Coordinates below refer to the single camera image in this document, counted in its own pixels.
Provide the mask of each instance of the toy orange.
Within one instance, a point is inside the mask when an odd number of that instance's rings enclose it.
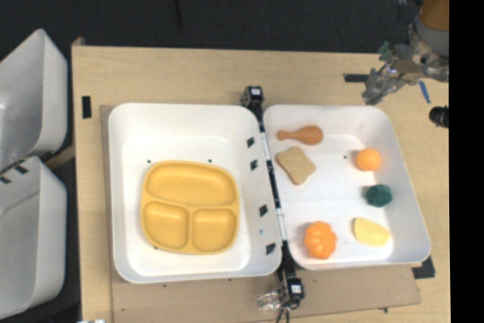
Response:
[[[306,228],[304,244],[309,255],[316,259],[327,259],[336,250],[337,236],[326,222],[316,221]]]
[[[374,148],[365,148],[356,155],[356,165],[362,171],[374,171],[381,164],[380,152]]]

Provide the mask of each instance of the orange pumpkin toy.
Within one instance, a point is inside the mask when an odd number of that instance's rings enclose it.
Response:
[[[306,228],[304,244],[309,255],[316,259],[327,259],[336,249],[337,236],[326,222],[316,221]]]

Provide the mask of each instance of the green toy vegetable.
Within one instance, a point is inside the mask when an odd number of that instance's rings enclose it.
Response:
[[[366,192],[368,204],[376,207],[383,207],[392,201],[392,191],[387,185],[371,186]]]

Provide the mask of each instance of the orange fruit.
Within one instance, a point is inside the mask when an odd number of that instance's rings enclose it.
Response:
[[[374,171],[381,164],[380,152],[374,148],[365,148],[356,155],[356,165],[362,171]]]

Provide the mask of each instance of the toy bread slice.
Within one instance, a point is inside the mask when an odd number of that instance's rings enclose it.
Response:
[[[390,232],[387,228],[369,219],[355,218],[353,229],[358,241],[374,247],[382,247],[390,239]]]
[[[315,164],[300,147],[292,147],[287,151],[280,152],[276,156],[276,160],[295,185],[304,183],[316,170]]]

